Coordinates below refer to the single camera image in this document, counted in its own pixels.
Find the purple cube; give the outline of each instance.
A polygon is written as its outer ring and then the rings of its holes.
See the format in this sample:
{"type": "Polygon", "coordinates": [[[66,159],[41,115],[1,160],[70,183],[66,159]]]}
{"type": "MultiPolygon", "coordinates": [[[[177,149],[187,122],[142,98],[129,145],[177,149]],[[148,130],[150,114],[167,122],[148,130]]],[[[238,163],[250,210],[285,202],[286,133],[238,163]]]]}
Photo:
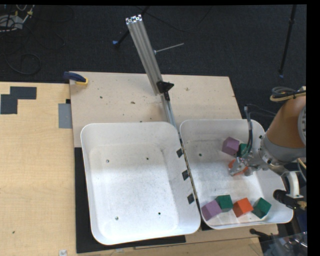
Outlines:
{"type": "Polygon", "coordinates": [[[239,140],[235,138],[228,137],[224,140],[222,145],[222,152],[233,156],[239,150],[239,140]]]}
{"type": "Polygon", "coordinates": [[[205,218],[206,221],[222,213],[222,210],[216,200],[208,202],[206,205],[202,206],[201,211],[202,216],[205,218]]]}

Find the black bracket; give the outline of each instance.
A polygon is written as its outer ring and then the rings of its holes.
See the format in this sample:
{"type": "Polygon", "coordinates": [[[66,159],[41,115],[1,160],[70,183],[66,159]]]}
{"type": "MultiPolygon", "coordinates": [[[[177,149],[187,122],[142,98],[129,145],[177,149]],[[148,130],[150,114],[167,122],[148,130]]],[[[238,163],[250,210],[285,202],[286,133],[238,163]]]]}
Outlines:
{"type": "Polygon", "coordinates": [[[156,83],[156,86],[158,87],[159,92],[164,95],[164,98],[167,101],[170,101],[170,97],[169,97],[169,90],[174,87],[173,83],[170,82],[164,82],[164,81],[158,81],[156,83]]]}

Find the white tray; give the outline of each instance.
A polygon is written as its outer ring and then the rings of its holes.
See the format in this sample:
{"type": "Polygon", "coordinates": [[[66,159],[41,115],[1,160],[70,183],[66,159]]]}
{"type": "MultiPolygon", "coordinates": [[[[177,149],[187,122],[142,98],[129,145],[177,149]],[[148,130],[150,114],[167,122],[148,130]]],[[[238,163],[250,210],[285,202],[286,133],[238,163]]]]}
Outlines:
{"type": "MultiPolygon", "coordinates": [[[[260,146],[264,129],[253,123],[253,149],[260,146]]],[[[186,120],[180,126],[185,153],[190,167],[199,206],[202,207],[220,195],[230,195],[232,202],[247,197],[253,205],[260,197],[271,204],[268,214],[262,219],[249,212],[236,217],[233,210],[222,212],[205,223],[213,229],[240,226],[287,223],[293,210],[273,198],[275,190],[285,190],[282,178],[271,170],[254,171],[251,176],[230,176],[228,163],[235,159],[222,152],[227,137],[247,143],[248,123],[245,119],[186,120]]]]}
{"type": "Polygon", "coordinates": [[[104,245],[191,234],[201,217],[177,129],[92,123],[81,131],[92,234],[104,245]]]}

